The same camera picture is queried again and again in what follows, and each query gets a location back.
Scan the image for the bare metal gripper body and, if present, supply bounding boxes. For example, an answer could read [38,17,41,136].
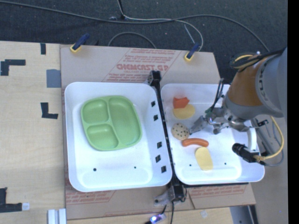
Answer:
[206,107,249,133]

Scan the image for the round yellow toy slice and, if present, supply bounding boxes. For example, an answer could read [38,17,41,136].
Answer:
[172,104,196,120]

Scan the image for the orange-red toy sausage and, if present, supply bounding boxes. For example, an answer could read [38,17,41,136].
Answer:
[181,138,209,148]

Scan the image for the tan biscuit with dark chips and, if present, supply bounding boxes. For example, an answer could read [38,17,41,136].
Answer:
[171,122,190,141]

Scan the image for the white plastic tray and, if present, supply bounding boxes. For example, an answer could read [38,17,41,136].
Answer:
[160,83,266,186]
[64,81,173,193]

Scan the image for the orange toy wedge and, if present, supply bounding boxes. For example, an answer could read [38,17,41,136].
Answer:
[172,97,190,109]

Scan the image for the oval yellow toy slice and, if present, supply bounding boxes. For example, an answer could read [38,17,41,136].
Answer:
[194,146,214,172]

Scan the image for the thin black rod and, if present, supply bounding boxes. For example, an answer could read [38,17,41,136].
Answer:
[154,84,179,188]

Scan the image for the green divided plate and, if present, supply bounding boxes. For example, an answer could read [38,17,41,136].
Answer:
[80,95,143,152]

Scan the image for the brown cardboard board red print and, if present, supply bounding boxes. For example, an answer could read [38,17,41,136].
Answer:
[60,44,257,220]

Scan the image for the black cylinder on white bracket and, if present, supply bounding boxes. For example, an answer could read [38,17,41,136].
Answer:
[231,126,261,164]

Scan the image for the black block with thin wires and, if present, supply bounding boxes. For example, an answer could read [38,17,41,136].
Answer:
[172,183,187,202]
[148,70,163,87]

